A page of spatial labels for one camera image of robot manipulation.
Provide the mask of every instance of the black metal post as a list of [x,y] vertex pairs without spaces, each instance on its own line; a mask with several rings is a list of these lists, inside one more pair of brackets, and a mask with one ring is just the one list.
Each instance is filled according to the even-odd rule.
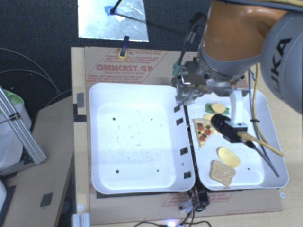
[[109,10],[109,13],[110,13],[110,14],[115,14],[116,8],[119,6],[119,4],[120,4],[121,2],[122,2],[122,0],[119,0],[119,1],[116,3],[116,5],[115,5],[112,9]]

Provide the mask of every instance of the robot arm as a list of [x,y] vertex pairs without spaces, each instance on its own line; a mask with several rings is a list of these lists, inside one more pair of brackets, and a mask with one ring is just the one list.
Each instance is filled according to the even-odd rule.
[[300,11],[212,1],[197,60],[181,66],[175,78],[177,102],[190,104],[210,92],[229,96],[239,78],[261,62],[269,89],[302,113]]

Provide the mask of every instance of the green object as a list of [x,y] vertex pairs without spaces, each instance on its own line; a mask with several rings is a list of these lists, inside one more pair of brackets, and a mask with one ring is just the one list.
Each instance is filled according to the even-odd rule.
[[24,105],[24,101],[21,97],[7,90],[3,90],[3,91],[14,106],[16,106],[19,103],[22,103]]
[[180,58],[176,61],[176,63],[174,64],[173,66],[173,72],[172,72],[172,75],[173,76],[178,76],[180,75],[180,65],[179,65],[179,60]]
[[[216,114],[216,112],[212,109],[212,104],[210,103],[205,105],[205,111],[208,113]],[[229,108],[225,107],[225,111],[222,114],[229,114]]]

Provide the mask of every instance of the white tray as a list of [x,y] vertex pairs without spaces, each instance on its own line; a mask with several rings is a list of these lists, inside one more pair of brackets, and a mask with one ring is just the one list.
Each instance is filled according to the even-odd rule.
[[[231,144],[225,140],[221,134],[211,134],[206,143],[201,148],[199,147],[193,119],[202,118],[204,114],[207,114],[207,112],[205,112],[206,103],[221,103],[226,107],[231,107],[229,97],[218,97],[215,94],[204,95],[201,98],[197,98],[194,104],[187,107],[199,177],[202,184],[206,188],[214,191],[284,187],[288,182],[288,173],[284,159],[267,148],[265,148],[267,155],[277,172],[280,174],[280,177],[277,177],[274,174],[271,168],[255,150],[250,149],[242,143]],[[258,91],[256,94],[256,112],[257,118],[260,120],[259,126],[264,137],[269,144],[280,150],[267,101],[264,95]],[[249,96],[247,95],[244,97],[243,121],[248,125],[248,133],[255,136],[250,119]],[[220,160],[217,149],[221,146],[230,149],[241,160],[240,165],[235,168],[236,174],[228,187],[212,180],[209,176],[211,162],[213,160]]]
[[195,173],[170,86],[99,83],[89,92],[92,182],[103,194],[187,191]]

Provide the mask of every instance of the black floor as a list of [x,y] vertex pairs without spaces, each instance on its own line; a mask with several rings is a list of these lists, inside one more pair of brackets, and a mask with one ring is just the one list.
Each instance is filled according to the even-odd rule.
[[[130,42],[130,48],[180,50],[188,21],[196,12],[207,14],[210,0],[143,0],[149,42]],[[120,47],[121,41],[78,38],[77,0],[0,0],[0,48],[21,53],[50,75],[61,92],[71,90],[71,48],[84,46]],[[198,40],[191,48],[197,50]],[[54,87],[41,76],[33,63],[0,50],[0,85],[20,95],[34,119],[56,97]],[[69,188],[60,226],[68,226],[72,202]]]

